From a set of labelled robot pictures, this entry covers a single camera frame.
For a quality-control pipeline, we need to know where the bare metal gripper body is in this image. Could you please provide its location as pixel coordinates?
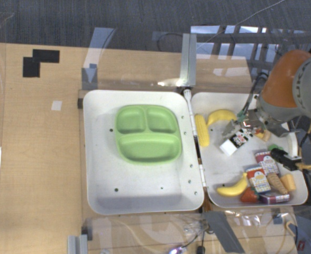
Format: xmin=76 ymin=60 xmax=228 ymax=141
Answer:
xmin=235 ymin=109 xmax=268 ymax=133

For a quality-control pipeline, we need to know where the yellow banana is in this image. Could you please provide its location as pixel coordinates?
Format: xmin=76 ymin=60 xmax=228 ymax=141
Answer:
xmin=216 ymin=172 xmax=249 ymax=197
xmin=206 ymin=109 xmax=237 ymax=127

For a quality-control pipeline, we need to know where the white cow print carton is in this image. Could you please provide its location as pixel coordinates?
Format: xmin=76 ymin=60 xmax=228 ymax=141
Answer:
xmin=219 ymin=131 xmax=250 ymax=157

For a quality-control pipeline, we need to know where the yellow and red pizza slice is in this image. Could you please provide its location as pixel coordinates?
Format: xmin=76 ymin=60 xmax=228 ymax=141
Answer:
xmin=255 ymin=130 xmax=271 ymax=142

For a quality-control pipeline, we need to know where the yellow corn cob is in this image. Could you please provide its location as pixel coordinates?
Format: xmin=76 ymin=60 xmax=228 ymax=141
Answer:
xmin=194 ymin=114 xmax=211 ymax=148

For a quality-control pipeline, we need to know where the white plastic tray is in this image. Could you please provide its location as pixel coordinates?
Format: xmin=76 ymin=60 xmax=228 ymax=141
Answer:
xmin=83 ymin=89 xmax=205 ymax=216
xmin=191 ymin=92 xmax=309 ymax=209

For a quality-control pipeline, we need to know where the thin black and white rod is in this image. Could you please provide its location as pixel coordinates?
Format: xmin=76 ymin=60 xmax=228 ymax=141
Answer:
xmin=183 ymin=88 xmax=207 ymax=187

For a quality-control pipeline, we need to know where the red and white carton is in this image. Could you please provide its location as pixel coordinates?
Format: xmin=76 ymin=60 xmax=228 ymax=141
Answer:
xmin=254 ymin=150 xmax=280 ymax=176
xmin=245 ymin=165 xmax=272 ymax=194

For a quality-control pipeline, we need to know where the tan ice cream cone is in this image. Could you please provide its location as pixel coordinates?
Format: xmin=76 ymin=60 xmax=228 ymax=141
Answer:
xmin=266 ymin=172 xmax=288 ymax=195

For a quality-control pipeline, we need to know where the red strawberry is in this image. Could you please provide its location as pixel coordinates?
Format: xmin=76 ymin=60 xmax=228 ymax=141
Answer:
xmin=240 ymin=186 xmax=260 ymax=204

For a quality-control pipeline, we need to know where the orange yellow cheese wedge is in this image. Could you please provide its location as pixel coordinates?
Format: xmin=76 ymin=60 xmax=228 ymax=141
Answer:
xmin=280 ymin=174 xmax=297 ymax=192

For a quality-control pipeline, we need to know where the purple packet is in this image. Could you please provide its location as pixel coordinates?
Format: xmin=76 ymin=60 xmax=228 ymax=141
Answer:
xmin=258 ymin=191 xmax=290 ymax=205

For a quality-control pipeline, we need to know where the green divided plate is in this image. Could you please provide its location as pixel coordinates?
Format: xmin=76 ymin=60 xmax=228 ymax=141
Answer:
xmin=115 ymin=104 xmax=182 ymax=166

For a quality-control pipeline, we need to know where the black cylinder on white bracket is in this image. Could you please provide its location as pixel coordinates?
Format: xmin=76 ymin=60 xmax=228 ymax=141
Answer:
xmin=269 ymin=132 xmax=304 ymax=172

